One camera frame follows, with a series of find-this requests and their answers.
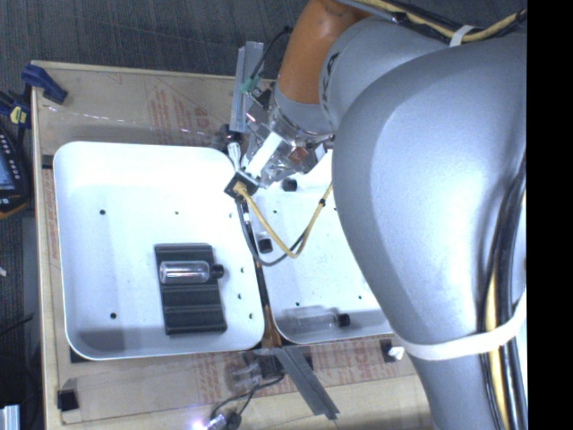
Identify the brown cardboard board red print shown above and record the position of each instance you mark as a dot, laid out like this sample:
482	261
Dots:
134	101

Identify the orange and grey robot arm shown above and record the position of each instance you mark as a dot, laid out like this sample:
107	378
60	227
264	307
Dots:
416	159

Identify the white plastic tray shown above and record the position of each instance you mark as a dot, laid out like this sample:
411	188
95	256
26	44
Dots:
313	276
130	186

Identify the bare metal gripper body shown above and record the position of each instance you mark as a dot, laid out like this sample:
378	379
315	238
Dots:
293	139

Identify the clear bottle with black cap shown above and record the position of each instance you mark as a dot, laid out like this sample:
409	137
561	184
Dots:
290	185
265	244
313	320
183	272

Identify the black ribbed rectangular block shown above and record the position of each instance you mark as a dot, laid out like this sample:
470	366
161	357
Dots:
192	305

